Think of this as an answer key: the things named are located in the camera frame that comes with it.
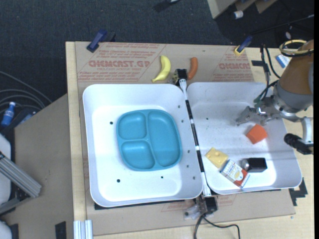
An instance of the yellow banana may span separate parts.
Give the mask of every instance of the yellow banana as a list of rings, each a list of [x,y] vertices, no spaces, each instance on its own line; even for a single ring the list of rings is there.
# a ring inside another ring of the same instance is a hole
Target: yellow banana
[[[154,79],[152,79],[152,82],[165,80],[169,75],[170,60],[168,59],[168,57],[162,55],[160,57],[160,62],[161,62],[161,71]]]

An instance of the yellow sponge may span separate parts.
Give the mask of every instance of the yellow sponge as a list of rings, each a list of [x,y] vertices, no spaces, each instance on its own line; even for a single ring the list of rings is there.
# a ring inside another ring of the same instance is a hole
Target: yellow sponge
[[[220,168],[228,159],[228,155],[215,148],[211,148],[205,155],[217,168]]]

